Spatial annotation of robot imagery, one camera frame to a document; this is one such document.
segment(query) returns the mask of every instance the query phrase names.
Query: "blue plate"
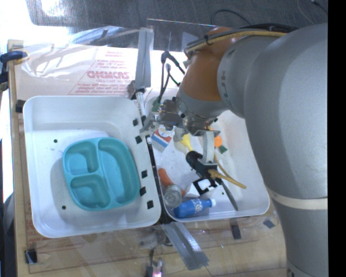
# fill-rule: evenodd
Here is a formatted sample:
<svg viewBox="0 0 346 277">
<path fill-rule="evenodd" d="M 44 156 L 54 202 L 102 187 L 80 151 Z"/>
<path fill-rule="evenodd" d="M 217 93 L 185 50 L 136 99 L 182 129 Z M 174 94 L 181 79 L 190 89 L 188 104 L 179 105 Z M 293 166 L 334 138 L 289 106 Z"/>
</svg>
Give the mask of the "blue plate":
<svg viewBox="0 0 346 277">
<path fill-rule="evenodd" d="M 91 138 L 71 144 L 62 156 L 62 166 L 69 193 L 82 209 L 121 207 L 139 194 L 133 156 L 116 138 Z"/>
</svg>

